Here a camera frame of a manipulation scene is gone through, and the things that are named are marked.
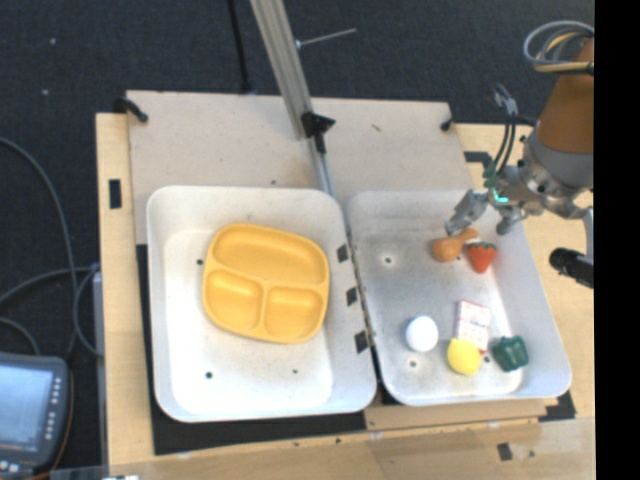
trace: orange toy food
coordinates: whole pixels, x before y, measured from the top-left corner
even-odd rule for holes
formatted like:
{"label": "orange toy food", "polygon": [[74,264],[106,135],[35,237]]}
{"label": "orange toy food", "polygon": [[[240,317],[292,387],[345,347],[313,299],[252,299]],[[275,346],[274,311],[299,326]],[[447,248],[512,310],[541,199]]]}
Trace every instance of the orange toy food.
{"label": "orange toy food", "polygon": [[478,231],[466,228],[457,235],[438,238],[431,244],[433,257],[438,261],[453,261],[462,252],[464,243],[478,236]]}
{"label": "orange toy food", "polygon": [[467,256],[471,260],[473,269],[482,274],[496,257],[496,246],[489,242],[476,242],[467,246]]}

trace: green pepper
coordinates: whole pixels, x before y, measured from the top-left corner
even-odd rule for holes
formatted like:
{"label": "green pepper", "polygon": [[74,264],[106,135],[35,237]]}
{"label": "green pepper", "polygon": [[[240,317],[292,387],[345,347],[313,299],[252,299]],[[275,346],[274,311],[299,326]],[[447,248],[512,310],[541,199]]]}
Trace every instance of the green pepper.
{"label": "green pepper", "polygon": [[500,368],[505,372],[517,370],[529,363],[529,354],[524,340],[520,336],[507,338],[503,336],[500,341],[491,348],[493,358],[498,361]]}

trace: wooden table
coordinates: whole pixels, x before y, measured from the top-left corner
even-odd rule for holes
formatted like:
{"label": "wooden table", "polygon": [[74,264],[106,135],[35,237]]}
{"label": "wooden table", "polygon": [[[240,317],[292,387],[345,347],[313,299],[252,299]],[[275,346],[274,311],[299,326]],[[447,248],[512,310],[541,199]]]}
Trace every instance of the wooden table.
{"label": "wooden table", "polygon": [[[329,103],[335,101],[319,100],[318,106]],[[348,100],[341,103],[350,104]],[[354,109],[362,104],[351,103]],[[403,104],[392,105],[396,124],[401,127],[406,117]],[[407,108],[415,105],[406,103]],[[442,105],[435,105],[437,112],[443,111]],[[341,118],[349,119],[356,112],[354,109],[344,111]],[[539,423],[538,416],[544,415],[556,400],[410,408],[385,406],[376,399],[365,410],[364,432],[155,455],[135,255],[131,119],[124,114],[96,116],[107,444],[113,474],[152,473],[154,478],[173,478],[171,475],[178,472],[182,477],[188,472],[190,478],[211,478],[213,472],[225,478],[413,478],[411,472],[429,467],[434,478],[438,478],[436,470],[446,478],[450,468],[456,464],[460,467],[459,456],[464,456],[464,467],[479,473],[486,470],[487,477],[499,470],[506,478],[520,478],[517,474],[522,471],[555,467],[570,468],[575,478],[591,477],[595,471],[593,291],[559,277],[548,263],[549,254],[556,247],[584,251],[584,228],[579,221],[569,222],[546,213],[525,221],[524,226],[571,363],[570,392],[576,419]],[[284,113],[281,119],[286,122]],[[520,131],[528,133],[527,128]],[[493,154],[501,140],[502,127],[455,125],[450,133],[460,151]],[[519,154],[516,148],[512,158],[519,158]],[[480,167],[468,167],[469,179],[479,187]],[[121,196],[121,204],[115,208],[110,198],[114,180]],[[578,202],[592,204],[590,198],[591,194],[587,194]],[[555,463],[557,450],[567,448],[567,435],[574,436],[574,445]],[[502,454],[504,447],[500,446],[505,443],[510,443],[511,460]]]}

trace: white tray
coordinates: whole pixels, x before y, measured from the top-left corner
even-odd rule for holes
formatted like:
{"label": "white tray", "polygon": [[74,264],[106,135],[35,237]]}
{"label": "white tray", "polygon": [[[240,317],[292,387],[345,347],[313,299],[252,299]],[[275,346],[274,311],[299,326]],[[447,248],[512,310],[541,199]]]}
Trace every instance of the white tray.
{"label": "white tray", "polygon": [[[224,331],[205,313],[207,247],[221,227],[250,222],[298,233],[320,245],[331,286],[322,329],[301,344],[258,341]],[[169,186],[147,205],[155,396],[185,422],[356,412],[376,391],[357,286],[338,203],[313,189]]]}
{"label": "white tray", "polygon": [[[425,406],[564,393],[571,369],[521,225],[496,233],[493,208],[472,227],[493,242],[498,255],[484,274],[464,255],[449,263],[433,259],[432,240],[446,236],[444,222],[464,191],[372,191],[347,207],[355,261],[370,319],[382,381],[406,405]],[[464,376],[447,364],[456,305],[469,300],[492,312],[490,335],[520,335],[529,364],[508,373],[491,360]],[[431,316],[440,340],[430,352],[412,351],[405,329],[415,316]]]}

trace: brown toy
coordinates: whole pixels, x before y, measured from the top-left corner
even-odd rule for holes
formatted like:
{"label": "brown toy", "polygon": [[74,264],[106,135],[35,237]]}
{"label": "brown toy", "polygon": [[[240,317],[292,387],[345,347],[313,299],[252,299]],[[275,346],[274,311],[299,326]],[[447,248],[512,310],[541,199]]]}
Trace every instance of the brown toy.
{"label": "brown toy", "polygon": [[431,244],[433,257],[438,261],[453,261],[462,252],[464,243],[477,236],[478,232],[475,229],[465,228],[457,235],[438,238]]}

